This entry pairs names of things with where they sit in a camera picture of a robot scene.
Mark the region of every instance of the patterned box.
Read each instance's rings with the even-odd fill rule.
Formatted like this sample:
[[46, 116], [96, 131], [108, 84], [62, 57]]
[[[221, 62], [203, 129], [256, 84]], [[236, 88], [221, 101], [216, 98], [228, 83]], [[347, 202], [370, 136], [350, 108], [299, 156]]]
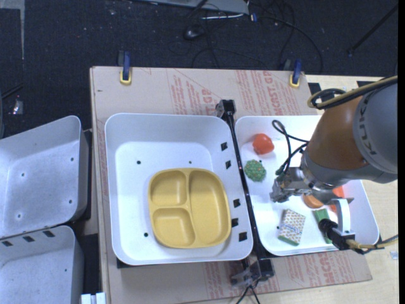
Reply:
[[284, 210], [278, 238], [297, 246], [301, 240], [302, 230], [304, 229], [305, 216], [292, 210]]

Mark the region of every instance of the green object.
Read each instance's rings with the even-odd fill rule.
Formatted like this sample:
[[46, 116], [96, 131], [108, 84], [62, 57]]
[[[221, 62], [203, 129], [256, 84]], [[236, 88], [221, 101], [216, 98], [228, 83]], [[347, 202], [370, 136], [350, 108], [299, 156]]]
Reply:
[[249, 160], [245, 165], [244, 172], [253, 181], [262, 181], [266, 177], [266, 169], [256, 160]]
[[[326, 208], [322, 208], [321, 210], [315, 210], [314, 214], [316, 217], [316, 221], [318, 223], [321, 222], [323, 219], [329, 219], [329, 214]], [[327, 237], [326, 235], [324, 235], [323, 237], [325, 238], [326, 243], [332, 243], [332, 240], [329, 239], [329, 237]]]

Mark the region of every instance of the robotic arm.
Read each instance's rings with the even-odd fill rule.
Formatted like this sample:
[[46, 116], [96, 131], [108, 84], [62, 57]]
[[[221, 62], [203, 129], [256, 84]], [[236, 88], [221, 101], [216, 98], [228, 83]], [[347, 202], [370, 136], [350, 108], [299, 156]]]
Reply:
[[[340, 95], [315, 103], [331, 92]], [[397, 179], [397, 76], [351, 92], [321, 91], [308, 105], [325, 112], [302, 152], [300, 167], [290, 167], [275, 179], [271, 200], [304, 194], [327, 204], [337, 198], [332, 190], [350, 180]]]

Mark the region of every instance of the yellow plate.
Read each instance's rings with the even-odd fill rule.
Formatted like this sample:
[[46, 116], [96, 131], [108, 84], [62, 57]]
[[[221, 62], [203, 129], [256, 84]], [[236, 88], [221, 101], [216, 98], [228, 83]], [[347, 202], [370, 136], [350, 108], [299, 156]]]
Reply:
[[149, 182], [153, 233], [171, 248], [203, 248], [230, 234], [228, 197], [220, 178], [209, 170], [160, 171]]

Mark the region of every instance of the black floor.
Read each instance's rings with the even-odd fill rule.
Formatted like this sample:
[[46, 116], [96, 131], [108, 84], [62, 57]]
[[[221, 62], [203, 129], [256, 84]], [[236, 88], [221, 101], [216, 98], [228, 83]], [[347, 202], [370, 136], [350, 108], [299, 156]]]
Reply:
[[[0, 91], [4, 136], [67, 115], [89, 128], [89, 68], [131, 52], [134, 67], [280, 69], [302, 59], [308, 74], [387, 77], [397, 72], [398, 12], [353, 47], [398, 0], [251, 0], [258, 17], [202, 20], [216, 13], [121, 0], [25, 0], [24, 59], [20, 12], [0, 9]], [[206, 35], [185, 41], [187, 25]], [[16, 100], [22, 113], [13, 114]]]

